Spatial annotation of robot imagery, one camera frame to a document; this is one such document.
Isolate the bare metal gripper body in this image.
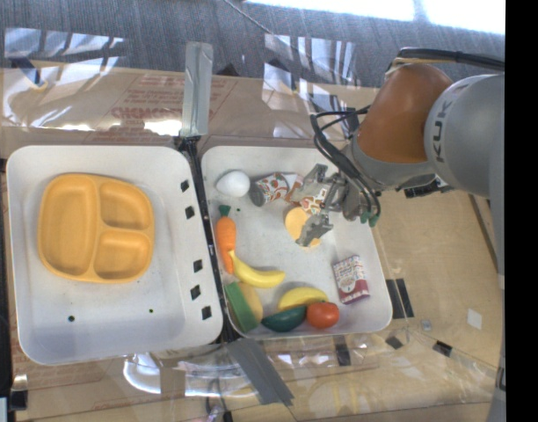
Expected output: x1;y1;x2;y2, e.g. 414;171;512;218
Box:
323;172;370;222

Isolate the yellow round biscuit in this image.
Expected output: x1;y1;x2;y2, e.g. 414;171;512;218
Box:
284;206;323;249

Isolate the orange patterned white packet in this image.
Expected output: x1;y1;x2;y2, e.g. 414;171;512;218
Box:
285;178;330;215

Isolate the red patterned white can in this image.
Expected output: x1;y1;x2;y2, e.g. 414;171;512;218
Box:
249;171;303;207

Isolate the white plastic tray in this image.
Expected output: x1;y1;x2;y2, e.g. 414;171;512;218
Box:
200;144;394;340
5;144;224;366

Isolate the red and white carton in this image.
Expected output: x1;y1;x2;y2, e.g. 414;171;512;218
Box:
331;254;372;306

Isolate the yellow banana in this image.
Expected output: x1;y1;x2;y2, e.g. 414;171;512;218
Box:
228;249;287;290
276;286;330;312

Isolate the white egg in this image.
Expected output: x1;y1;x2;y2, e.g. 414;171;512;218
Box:
214;170;251;200

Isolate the red tomato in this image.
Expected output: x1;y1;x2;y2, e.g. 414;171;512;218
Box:
305;301;341;331

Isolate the orange carrot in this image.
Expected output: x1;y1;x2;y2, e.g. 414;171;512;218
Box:
214;204;238;276

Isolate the dark green avocado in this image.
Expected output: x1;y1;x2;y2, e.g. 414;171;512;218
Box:
260;305;308;334

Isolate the green block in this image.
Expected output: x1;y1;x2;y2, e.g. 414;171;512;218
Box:
222;281;260;335

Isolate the brown cardboard board red print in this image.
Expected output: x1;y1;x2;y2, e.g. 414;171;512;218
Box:
0;62;501;422

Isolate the orange divided plate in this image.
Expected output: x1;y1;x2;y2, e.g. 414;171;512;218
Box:
36;172;156;286

